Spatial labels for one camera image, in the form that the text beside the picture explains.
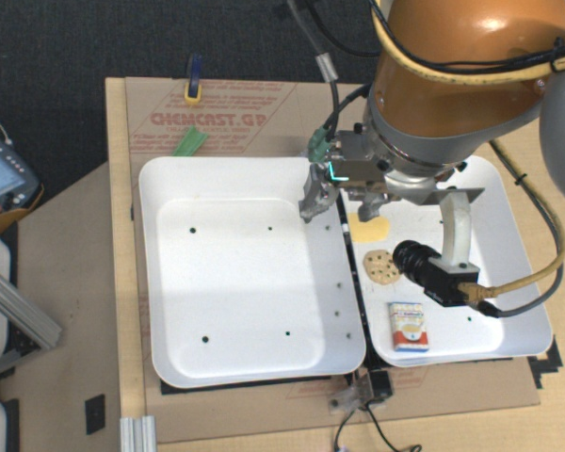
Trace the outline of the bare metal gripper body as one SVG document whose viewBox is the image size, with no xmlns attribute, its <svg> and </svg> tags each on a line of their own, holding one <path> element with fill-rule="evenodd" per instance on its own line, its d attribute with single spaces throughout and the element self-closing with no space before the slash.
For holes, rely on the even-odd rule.
<svg viewBox="0 0 565 452">
<path fill-rule="evenodd" d="M 338 133 L 330 148 L 330 176 L 355 202 L 424 203 L 456 165 L 430 164 L 399 151 L 374 132 Z"/>
</svg>

